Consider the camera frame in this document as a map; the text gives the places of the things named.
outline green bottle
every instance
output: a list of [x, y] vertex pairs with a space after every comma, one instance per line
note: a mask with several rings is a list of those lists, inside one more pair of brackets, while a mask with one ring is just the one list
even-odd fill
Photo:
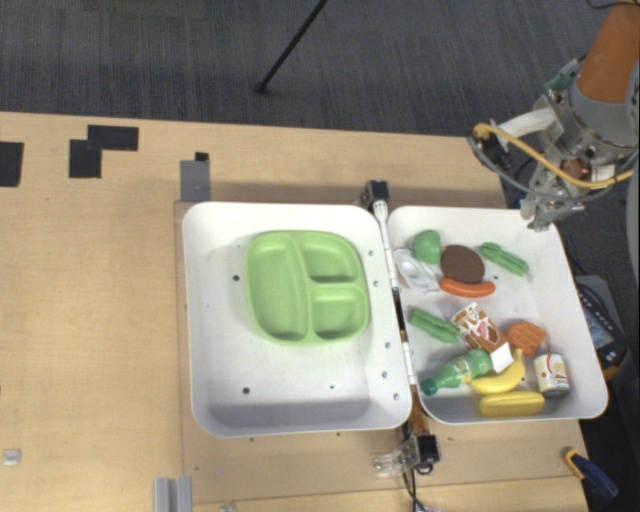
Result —
[[433, 379], [423, 380], [420, 387], [428, 396], [435, 395], [440, 388], [457, 388], [491, 368], [491, 356], [481, 348], [474, 348], [446, 363]]

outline orange-brown cookie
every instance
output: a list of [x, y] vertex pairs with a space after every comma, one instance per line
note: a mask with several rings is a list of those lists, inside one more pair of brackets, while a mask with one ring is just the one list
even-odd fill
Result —
[[518, 322], [509, 327], [504, 333], [509, 343], [515, 347], [521, 348], [522, 353], [533, 357], [547, 337], [547, 332], [529, 322]]
[[463, 245], [449, 245], [440, 258], [445, 277], [465, 284], [478, 284], [484, 277], [484, 263], [475, 251]]

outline yellow cable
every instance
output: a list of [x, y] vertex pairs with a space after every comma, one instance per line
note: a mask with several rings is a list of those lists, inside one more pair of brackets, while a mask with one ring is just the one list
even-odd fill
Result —
[[614, 178], [609, 178], [606, 180], [582, 181], [577, 178], [574, 178], [570, 174], [567, 174], [562, 169], [552, 164], [549, 160], [547, 160], [543, 155], [541, 155], [538, 151], [533, 149], [531, 146], [529, 146], [525, 142], [522, 142], [520, 139], [518, 139], [517, 137], [514, 137], [510, 133], [507, 133], [504, 130], [501, 130], [500, 128], [491, 126], [490, 124], [487, 124], [487, 123], [478, 123], [473, 127], [473, 135], [478, 139], [486, 140], [489, 138], [489, 134], [491, 133], [498, 135], [503, 139], [507, 140], [509, 143], [513, 144], [514, 146], [522, 150], [531, 158], [533, 158], [534, 160], [544, 165], [548, 170], [550, 170], [551, 172], [553, 172], [563, 180], [568, 181], [569, 183], [575, 185], [576, 187], [590, 188], [590, 189], [605, 188], [611, 185], [615, 185], [620, 181], [628, 180], [629, 178], [631, 178], [631, 175], [633, 174], [633, 171], [626, 171]]

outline dark floor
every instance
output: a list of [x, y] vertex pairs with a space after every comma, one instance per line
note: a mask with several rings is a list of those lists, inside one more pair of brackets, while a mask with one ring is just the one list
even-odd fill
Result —
[[[2, 0], [0, 110], [465, 135], [527, 111], [606, 15], [582, 0], [332, 0], [255, 94], [315, 3]], [[609, 283], [637, 340], [625, 199], [623, 185], [559, 228], [576, 271]], [[637, 364], [638, 342], [630, 349]], [[616, 411], [585, 434], [602, 431], [617, 450], [603, 456], [621, 461]], [[620, 503], [611, 510], [633, 510]]]

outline wooden tabletop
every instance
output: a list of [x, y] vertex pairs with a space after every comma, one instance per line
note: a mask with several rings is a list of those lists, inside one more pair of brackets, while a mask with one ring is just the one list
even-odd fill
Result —
[[[69, 141], [89, 124], [137, 126], [139, 149], [104, 151], [101, 179], [70, 179]], [[0, 113], [0, 141], [25, 145], [20, 185], [0, 188], [0, 450], [22, 450], [0, 466], [0, 510], [151, 510], [153, 479], [183, 473], [196, 512], [409, 510], [401, 483], [369, 469], [394, 432], [226, 441], [189, 426], [179, 165], [209, 153], [214, 200], [349, 204], [382, 179], [392, 206], [503, 206], [464, 140]], [[419, 479], [426, 504], [587, 510], [560, 457], [585, 453], [576, 421], [430, 424], [443, 460]], [[300, 480], [283, 486], [292, 468]]]

